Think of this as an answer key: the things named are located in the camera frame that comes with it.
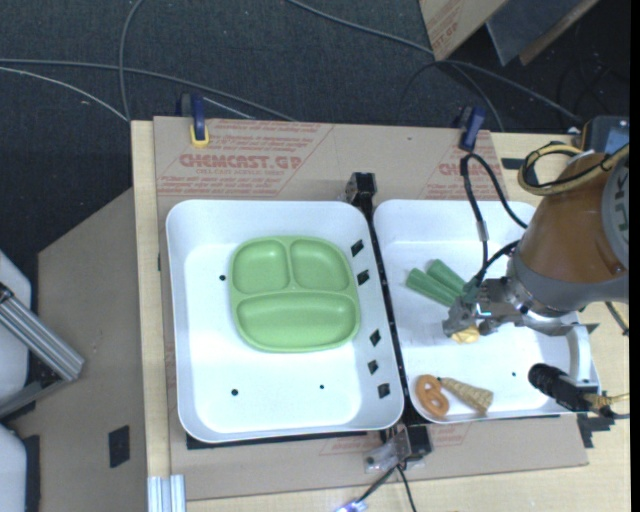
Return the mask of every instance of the dark floor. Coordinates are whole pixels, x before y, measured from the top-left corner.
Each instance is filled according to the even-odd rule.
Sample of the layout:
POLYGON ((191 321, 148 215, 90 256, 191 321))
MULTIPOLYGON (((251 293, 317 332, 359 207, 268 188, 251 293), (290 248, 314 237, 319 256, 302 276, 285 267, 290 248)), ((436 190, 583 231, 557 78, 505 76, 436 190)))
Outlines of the dark floor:
MULTIPOLYGON (((308 2, 428 44, 417 0, 308 2)), ((122 113, 114 69, 2 59, 115 66, 133 5, 2 0, 0 66, 72 84, 122 113)), ((502 67, 485 28, 451 59, 498 73, 576 116, 467 70, 494 103, 506 131, 562 133, 596 115, 629 116, 630 27, 631 0, 601 0, 528 66, 516 59, 502 67)), ((284 0, 149 0, 132 18, 124 55, 127 67, 217 88, 300 121, 442 127, 463 107, 483 104, 451 66, 434 66, 414 77, 432 61, 426 53, 284 0)), ((198 87, 128 72, 126 90, 131 118, 151 119, 173 115, 179 94, 198 87)), ((203 92, 241 112, 207 104, 210 117, 278 118, 203 92)), ((40 250, 131 186, 129 127, 77 92, 2 69, 0 98, 0 250, 33 279, 40 250)), ((499 124, 489 117, 486 127, 498 130, 499 124)))

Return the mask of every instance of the table surface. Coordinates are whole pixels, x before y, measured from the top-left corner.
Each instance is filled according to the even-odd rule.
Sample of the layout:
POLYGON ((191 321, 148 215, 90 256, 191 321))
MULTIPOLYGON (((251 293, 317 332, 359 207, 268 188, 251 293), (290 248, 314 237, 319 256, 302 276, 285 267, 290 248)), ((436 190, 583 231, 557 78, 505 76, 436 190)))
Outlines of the table surface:
MULTIPOLYGON (((492 134, 499 158, 523 158, 557 135, 492 134)), ((159 240, 154 169, 153 122, 132 123, 142 365, 145 399, 147 473, 171 474, 167 413, 161 283, 157 271, 159 240)), ((557 168, 561 160, 547 164, 557 168)), ((517 185, 516 172, 505 171, 511 200, 536 204, 517 185)), ((622 307, 628 314, 628 307, 622 307)), ((628 339, 601 304, 590 305, 582 320, 598 322, 591 336, 600 382, 612 394, 629 389, 628 339)), ((630 422, 617 421, 611 431, 593 434, 585 467, 411 482, 418 511, 631 510, 630 422)), ((330 512, 360 496, 363 487, 290 492, 208 501, 189 501, 190 512, 323 511, 330 512)), ((411 510, 402 484, 387 484, 368 500, 369 510, 411 510)))

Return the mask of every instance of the toy donut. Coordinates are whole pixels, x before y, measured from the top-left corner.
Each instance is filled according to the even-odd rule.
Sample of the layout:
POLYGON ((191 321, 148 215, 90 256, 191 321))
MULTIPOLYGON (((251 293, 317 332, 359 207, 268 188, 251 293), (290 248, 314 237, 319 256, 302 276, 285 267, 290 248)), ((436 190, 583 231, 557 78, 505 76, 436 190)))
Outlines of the toy donut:
POLYGON ((449 400, 441 390, 442 384, 433 375, 422 375, 416 384, 416 395, 420 404, 438 418, 449 412, 449 400))

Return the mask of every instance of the green plate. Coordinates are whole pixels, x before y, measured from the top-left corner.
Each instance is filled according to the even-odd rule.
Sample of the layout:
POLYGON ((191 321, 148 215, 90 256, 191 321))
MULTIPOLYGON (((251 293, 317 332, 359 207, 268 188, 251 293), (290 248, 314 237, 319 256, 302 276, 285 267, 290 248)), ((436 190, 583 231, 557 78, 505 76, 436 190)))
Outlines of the green plate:
POLYGON ((250 345, 271 352, 338 347, 358 332, 360 306, 349 262, 319 238, 257 238, 231 257, 233 319, 250 345))

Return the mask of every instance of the blue clamp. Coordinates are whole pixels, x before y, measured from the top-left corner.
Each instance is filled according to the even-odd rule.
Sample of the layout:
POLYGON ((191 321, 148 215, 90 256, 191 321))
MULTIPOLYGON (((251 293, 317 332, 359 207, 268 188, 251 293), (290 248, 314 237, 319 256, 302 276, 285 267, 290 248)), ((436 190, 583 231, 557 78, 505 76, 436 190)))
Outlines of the blue clamp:
POLYGON ((487 117, 487 112, 482 107, 473 107, 471 113, 468 115, 465 128, 460 136, 460 142, 458 147, 465 151, 473 152, 476 146, 476 139, 478 138, 478 132, 487 117))
POLYGON ((204 116, 202 96, 183 93, 176 103, 176 114, 193 117, 193 124, 189 127, 191 144, 197 148, 206 148, 209 144, 209 130, 204 116))

